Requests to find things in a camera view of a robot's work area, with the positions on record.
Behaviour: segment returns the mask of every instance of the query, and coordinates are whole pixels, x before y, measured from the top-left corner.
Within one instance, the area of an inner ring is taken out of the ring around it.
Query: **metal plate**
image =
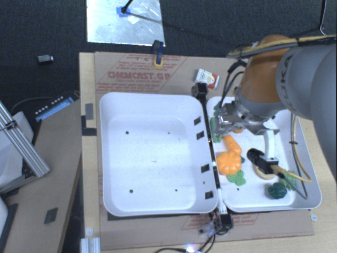
[[[133,0],[128,14],[118,13],[128,0],[87,0],[87,40],[151,46],[164,41],[159,0]]]

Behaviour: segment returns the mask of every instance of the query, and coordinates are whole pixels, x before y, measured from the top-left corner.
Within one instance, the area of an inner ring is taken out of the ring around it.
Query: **metal frame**
[[[25,175],[9,182],[0,187],[0,194],[9,192],[19,186],[22,186],[35,178],[42,177],[50,171],[48,165],[38,155],[33,145],[26,139],[21,129],[17,126],[16,121],[7,111],[6,107],[0,101],[0,129],[5,132],[11,143],[22,155],[28,164],[34,176],[26,178]]]

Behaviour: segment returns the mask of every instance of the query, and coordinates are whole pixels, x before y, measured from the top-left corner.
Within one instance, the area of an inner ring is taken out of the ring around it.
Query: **white tray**
[[[209,118],[213,116],[214,106],[219,102],[220,97],[214,97],[207,102],[207,113]],[[226,98],[225,103],[229,103],[234,98]],[[290,112],[288,110],[280,111],[274,120],[269,120],[264,124],[270,129],[280,129],[275,136],[275,156],[279,159],[279,166],[294,171],[297,168],[293,159],[290,141]],[[247,158],[246,154],[250,148],[256,148],[264,152],[263,136],[255,136],[248,130],[240,134],[231,134],[232,137],[242,148],[241,156],[245,158],[242,164],[246,184],[238,187],[235,183],[230,183],[226,176],[220,175],[223,201],[228,208],[235,212],[258,212],[258,211],[275,211],[275,210],[293,210],[293,209],[312,209],[320,205],[322,195],[316,179],[316,175],[311,163],[308,149],[305,143],[300,124],[296,128],[296,141],[298,142],[298,152],[305,170],[312,178],[311,183],[304,183],[308,192],[308,199],[303,199],[298,193],[288,190],[283,199],[271,199],[267,196],[266,191],[269,186],[279,182],[278,177],[272,180],[263,180],[257,176],[253,170],[253,164]],[[226,151],[223,140],[221,143],[214,143],[214,152],[219,155]],[[303,192],[300,181],[296,182],[297,188]]]
[[[100,101],[100,113],[103,201],[111,214],[207,213],[216,207],[210,148],[197,99],[109,93]],[[197,139],[199,133],[204,137]]]

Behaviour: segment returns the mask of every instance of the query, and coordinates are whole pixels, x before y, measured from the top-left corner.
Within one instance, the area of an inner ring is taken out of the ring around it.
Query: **yellow cable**
[[[259,45],[259,46],[256,46],[256,47],[248,46],[248,47],[244,47],[240,50],[235,49],[235,50],[229,52],[227,57],[236,56],[236,55],[240,55],[240,54],[242,55],[242,54],[250,53],[252,51],[259,51],[259,50],[263,50],[265,48],[279,46],[279,45],[299,43],[299,42],[303,43],[303,42],[317,41],[317,40],[322,40],[322,39],[325,39],[325,38],[334,38],[334,37],[336,37],[336,35],[307,36],[307,37],[301,37],[301,38],[290,38],[290,39],[287,39],[287,40],[279,40],[279,41],[265,43],[265,44],[262,44],[262,45]]]
[[[292,127],[293,130],[292,130],[292,132],[291,132],[292,135],[293,135],[293,141],[294,141],[294,142],[295,142],[295,139],[296,139],[296,131],[295,131],[295,129],[296,129],[296,122],[297,122],[297,115],[294,116],[294,119],[293,119],[293,127]],[[301,180],[301,181],[303,181],[303,182],[310,183],[310,182],[312,181],[312,179],[311,179],[311,177],[308,175],[308,173],[305,171],[305,169],[304,169],[304,167],[303,167],[303,165],[302,165],[302,162],[301,162],[301,160],[300,160],[300,157],[299,157],[299,154],[298,154],[298,151],[297,151],[296,144],[292,144],[292,145],[294,146],[295,156],[296,156],[297,161],[298,161],[298,163],[299,163],[299,165],[300,165],[300,168],[301,168],[301,170],[303,171],[304,175],[305,175],[308,179],[303,178],[303,177],[301,177],[301,176],[298,176],[297,174],[292,173],[292,172],[290,172],[290,171],[287,171],[287,170],[281,168],[281,167],[278,166],[278,165],[271,165],[270,167],[271,167],[274,171],[276,171],[276,172],[278,172],[278,173],[286,173],[286,174],[288,174],[288,175],[290,175],[290,176],[292,176],[292,177],[295,177],[295,178],[297,178],[297,179],[299,179],[299,180]]]

